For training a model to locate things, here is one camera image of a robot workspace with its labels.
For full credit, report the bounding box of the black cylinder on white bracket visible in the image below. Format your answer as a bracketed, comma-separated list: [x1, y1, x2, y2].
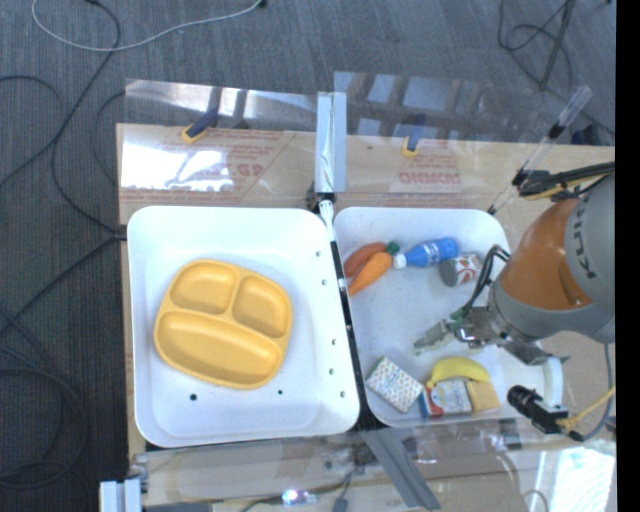
[506, 356, 572, 436]

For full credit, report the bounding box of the dark orange carrot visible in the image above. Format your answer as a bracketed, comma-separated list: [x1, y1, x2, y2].
[342, 241, 389, 279]

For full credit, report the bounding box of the white plastic tray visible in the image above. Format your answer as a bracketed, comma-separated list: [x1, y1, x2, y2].
[126, 204, 362, 449]
[332, 205, 547, 429]

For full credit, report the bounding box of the yellow cheese block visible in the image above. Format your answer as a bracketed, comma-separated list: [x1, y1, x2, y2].
[465, 380, 502, 414]

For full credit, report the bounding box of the white and red carton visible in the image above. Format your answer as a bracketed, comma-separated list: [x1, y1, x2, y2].
[418, 379, 474, 420]

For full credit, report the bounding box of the light orange carrot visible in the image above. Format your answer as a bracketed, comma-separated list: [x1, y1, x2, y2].
[346, 241, 402, 298]

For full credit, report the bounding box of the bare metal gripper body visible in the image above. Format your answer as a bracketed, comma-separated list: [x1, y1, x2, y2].
[451, 305, 507, 350]

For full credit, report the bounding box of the brown cardboard board, red print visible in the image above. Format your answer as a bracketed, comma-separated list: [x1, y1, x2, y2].
[115, 122, 616, 507]

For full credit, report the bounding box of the yellow divided plate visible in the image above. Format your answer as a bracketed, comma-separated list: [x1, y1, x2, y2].
[152, 257, 295, 392]

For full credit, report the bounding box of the white and orange small can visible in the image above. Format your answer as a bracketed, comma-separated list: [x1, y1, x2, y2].
[438, 252, 484, 289]

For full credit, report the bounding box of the yellow banana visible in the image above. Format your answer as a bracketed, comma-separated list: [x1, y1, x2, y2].
[425, 355, 493, 391]

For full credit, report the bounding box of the white carton with orange pattern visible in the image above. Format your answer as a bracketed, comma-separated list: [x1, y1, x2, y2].
[364, 356, 426, 416]

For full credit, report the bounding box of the blue bottle with white cap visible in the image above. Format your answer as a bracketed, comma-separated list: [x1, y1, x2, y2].
[391, 236, 461, 271]

